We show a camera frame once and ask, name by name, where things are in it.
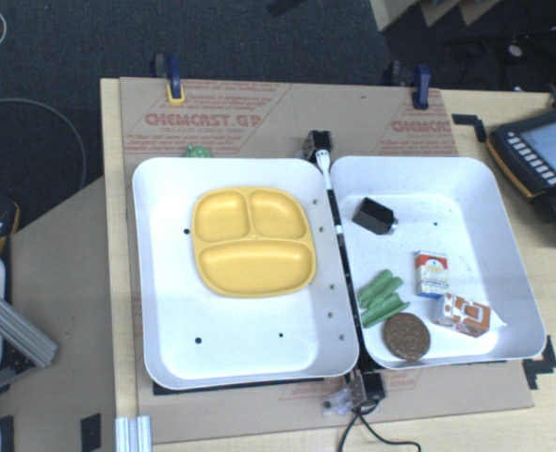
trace green object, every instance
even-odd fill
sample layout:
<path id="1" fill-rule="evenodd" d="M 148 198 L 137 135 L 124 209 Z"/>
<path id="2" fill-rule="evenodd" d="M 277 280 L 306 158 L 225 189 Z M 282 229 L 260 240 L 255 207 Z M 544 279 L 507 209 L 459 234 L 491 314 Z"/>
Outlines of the green object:
<path id="1" fill-rule="evenodd" d="M 188 145 L 188 150 L 184 154 L 184 157 L 213 157 L 211 152 L 203 146 L 193 146 Z"/>
<path id="2" fill-rule="evenodd" d="M 374 295 L 374 297 L 370 300 L 367 308 L 375 308 L 379 306 L 385 299 L 387 299 L 395 290 L 397 290 L 400 286 L 403 285 L 403 280 L 399 276 L 394 276 L 387 282 L 385 286 Z"/>
<path id="3" fill-rule="evenodd" d="M 368 308 L 362 313 L 362 326 L 364 328 L 369 328 L 376 325 L 380 321 L 394 315 L 397 312 L 408 307 L 410 302 L 401 301 L 400 295 L 397 293 L 392 293 L 383 302 L 374 308 Z"/>
<path id="4" fill-rule="evenodd" d="M 364 288 L 362 288 L 357 295 L 360 306 L 362 308 L 367 308 L 374 296 L 381 291 L 383 286 L 385 286 L 391 278 L 393 278 L 391 271 L 384 269 L 377 275 L 376 278 L 364 286 Z"/>

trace brown cookie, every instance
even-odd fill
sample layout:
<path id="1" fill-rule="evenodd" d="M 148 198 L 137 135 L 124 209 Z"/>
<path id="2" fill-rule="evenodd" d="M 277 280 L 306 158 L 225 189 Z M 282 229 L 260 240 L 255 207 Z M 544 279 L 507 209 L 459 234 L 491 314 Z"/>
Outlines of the brown cookie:
<path id="1" fill-rule="evenodd" d="M 383 339 L 391 353 L 404 360 L 419 359 L 431 345 L 429 329 L 411 313 L 398 313 L 388 318 L 383 327 Z"/>

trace dark floor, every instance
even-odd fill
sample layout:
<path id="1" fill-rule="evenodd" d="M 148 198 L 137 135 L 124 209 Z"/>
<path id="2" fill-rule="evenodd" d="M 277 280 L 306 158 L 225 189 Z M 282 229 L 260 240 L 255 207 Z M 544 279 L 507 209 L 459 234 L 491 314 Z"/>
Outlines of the dark floor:
<path id="1" fill-rule="evenodd" d="M 556 25 L 556 0 L 503 0 L 472 25 L 457 8 L 429 28 L 418 6 L 379 32 L 368 0 L 0 0 L 0 99 L 30 99 L 65 116 L 83 139 L 86 183 L 102 175 L 99 81 L 147 76 L 156 51 L 179 55 L 185 78 L 380 85 L 394 60 L 411 82 L 418 63 L 442 89 L 546 90 L 556 86 L 556 32 L 531 38 L 507 62 L 511 36 Z M 80 187 L 75 135 L 49 109 L 0 103 L 0 191 L 21 206 L 22 226 Z"/>

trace wooden table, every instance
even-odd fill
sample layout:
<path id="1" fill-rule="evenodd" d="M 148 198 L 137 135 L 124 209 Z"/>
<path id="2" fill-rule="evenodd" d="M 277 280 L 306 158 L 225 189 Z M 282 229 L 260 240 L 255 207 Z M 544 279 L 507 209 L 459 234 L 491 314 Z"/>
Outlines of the wooden table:
<path id="1" fill-rule="evenodd" d="M 112 310 L 115 400 L 118 417 L 136 417 L 138 399 L 134 367 L 134 341 L 129 282 L 123 137 L 120 83 L 101 82 L 106 216 L 108 227 L 109 276 Z M 474 114 L 489 131 L 496 125 L 538 114 L 547 109 L 548 94 L 443 90 L 448 114 Z M 556 227 L 540 223 L 531 207 L 496 169 L 487 150 L 475 138 L 472 127 L 451 123 L 459 154 L 481 160 L 497 175 L 502 197 L 513 227 L 521 257 L 556 352 Z M 377 431 L 390 439 L 415 440 L 428 451 L 485 451 L 514 449 L 556 450 L 556 369 L 540 375 L 533 392 L 535 407 L 511 412 L 384 423 Z M 164 444 L 158 451 L 189 450 L 324 450 L 332 451 L 343 428 L 319 428 L 298 432 L 254 435 L 229 439 Z M 355 426 L 346 450 L 390 450 L 361 426 Z M 402 447 L 401 450 L 412 450 Z"/>

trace yellow divided dish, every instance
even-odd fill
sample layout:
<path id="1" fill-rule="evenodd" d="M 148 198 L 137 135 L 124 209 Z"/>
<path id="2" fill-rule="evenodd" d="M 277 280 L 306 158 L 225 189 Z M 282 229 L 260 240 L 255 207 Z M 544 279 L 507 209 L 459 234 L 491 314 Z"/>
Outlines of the yellow divided dish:
<path id="1" fill-rule="evenodd" d="M 205 193 L 194 205 L 192 242 L 204 283 L 229 297 L 292 293 L 316 272 L 307 217 L 297 200 L 279 189 L 244 186 Z"/>

